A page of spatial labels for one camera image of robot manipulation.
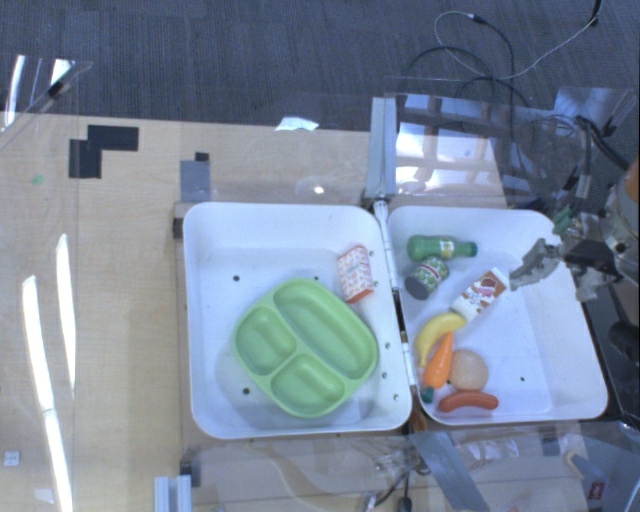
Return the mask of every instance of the banana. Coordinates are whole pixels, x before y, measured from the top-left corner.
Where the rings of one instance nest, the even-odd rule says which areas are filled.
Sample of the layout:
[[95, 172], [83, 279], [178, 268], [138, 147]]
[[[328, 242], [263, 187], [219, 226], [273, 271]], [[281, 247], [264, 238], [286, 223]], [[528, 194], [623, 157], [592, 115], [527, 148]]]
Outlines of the banana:
[[447, 312], [434, 316], [424, 324], [415, 340], [420, 366], [426, 366], [427, 356], [441, 336], [448, 332], [457, 331], [466, 323], [467, 320], [462, 315]]

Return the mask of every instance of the orange carrot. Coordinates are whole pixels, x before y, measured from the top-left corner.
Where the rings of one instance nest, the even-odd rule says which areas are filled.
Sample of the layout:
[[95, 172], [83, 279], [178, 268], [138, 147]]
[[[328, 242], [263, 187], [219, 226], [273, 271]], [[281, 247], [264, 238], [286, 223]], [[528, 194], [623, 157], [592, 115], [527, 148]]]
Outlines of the orange carrot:
[[440, 341], [433, 357], [424, 369], [422, 382], [427, 387], [423, 398], [427, 403], [433, 400], [433, 390], [444, 386], [451, 372], [451, 360], [453, 359], [453, 333], [448, 332]]

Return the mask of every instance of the green plate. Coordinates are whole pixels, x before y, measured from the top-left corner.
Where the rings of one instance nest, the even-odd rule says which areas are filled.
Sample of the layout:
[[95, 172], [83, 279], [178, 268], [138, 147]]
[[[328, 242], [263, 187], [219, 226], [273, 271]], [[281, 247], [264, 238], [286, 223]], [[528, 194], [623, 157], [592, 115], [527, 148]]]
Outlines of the green plate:
[[300, 418], [333, 411], [378, 362], [369, 328], [311, 279], [291, 279], [258, 300], [234, 328], [233, 353], [276, 404]]

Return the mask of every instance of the potato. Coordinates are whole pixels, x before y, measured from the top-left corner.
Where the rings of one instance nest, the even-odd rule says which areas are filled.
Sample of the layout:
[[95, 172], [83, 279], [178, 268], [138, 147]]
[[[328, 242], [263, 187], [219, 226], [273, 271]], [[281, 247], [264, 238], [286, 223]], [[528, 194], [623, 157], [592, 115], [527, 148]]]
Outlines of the potato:
[[451, 361], [449, 382], [461, 391], [480, 391], [489, 380], [489, 369], [482, 357], [466, 349], [456, 350]]

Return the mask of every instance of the sausage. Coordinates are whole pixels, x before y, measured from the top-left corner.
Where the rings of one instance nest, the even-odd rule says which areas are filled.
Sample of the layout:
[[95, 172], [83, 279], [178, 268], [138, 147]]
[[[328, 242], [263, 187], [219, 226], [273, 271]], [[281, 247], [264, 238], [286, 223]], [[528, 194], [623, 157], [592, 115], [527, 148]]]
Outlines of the sausage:
[[438, 403], [438, 409], [442, 412], [451, 412], [459, 407], [482, 407], [493, 410], [498, 407], [498, 399], [488, 393], [480, 391], [456, 391], [445, 396]]

